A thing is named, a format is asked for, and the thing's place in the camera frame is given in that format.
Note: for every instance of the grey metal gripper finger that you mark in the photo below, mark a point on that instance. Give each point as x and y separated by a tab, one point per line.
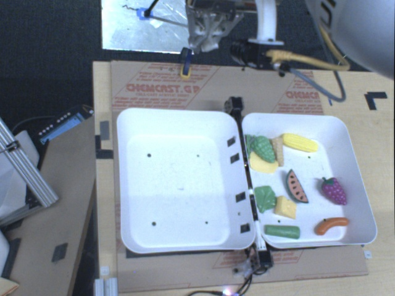
195	37
211	42

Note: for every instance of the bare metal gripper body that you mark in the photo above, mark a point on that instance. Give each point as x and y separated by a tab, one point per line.
213	6

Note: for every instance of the brown cardboard board red print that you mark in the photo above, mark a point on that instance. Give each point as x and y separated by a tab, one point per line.
247	85

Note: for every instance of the green toy grapes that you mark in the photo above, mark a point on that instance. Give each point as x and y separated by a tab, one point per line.
262	148

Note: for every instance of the tan toy waffle biscuit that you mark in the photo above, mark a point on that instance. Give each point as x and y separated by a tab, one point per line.
278	151

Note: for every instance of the yellow toy lemon slice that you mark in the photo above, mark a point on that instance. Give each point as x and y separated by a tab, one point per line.
260	166

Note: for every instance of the yellow toy corn cob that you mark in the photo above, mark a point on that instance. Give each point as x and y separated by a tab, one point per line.
299	142

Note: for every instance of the thin black and white rod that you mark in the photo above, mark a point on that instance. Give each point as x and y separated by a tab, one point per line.
248	177

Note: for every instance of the white plastic tray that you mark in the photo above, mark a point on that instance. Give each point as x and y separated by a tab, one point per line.
311	165
179	183

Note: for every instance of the green toy lettuce leaf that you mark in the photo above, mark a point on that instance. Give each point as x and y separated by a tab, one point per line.
264	198

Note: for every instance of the toy watermelon slice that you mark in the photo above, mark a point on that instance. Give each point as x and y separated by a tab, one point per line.
296	188

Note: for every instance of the yellow toy cheese wedge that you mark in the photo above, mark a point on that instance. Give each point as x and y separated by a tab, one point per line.
285	208

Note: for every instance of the purple toy grapes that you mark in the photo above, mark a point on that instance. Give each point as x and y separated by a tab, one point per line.
334	191

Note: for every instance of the green toy cucumber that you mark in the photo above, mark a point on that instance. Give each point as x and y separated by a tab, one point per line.
282	231

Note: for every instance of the orange toy sausage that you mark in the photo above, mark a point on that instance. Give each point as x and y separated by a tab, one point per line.
330	224

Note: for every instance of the black cylinder on white bracket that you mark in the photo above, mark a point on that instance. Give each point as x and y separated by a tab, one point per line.
265	17

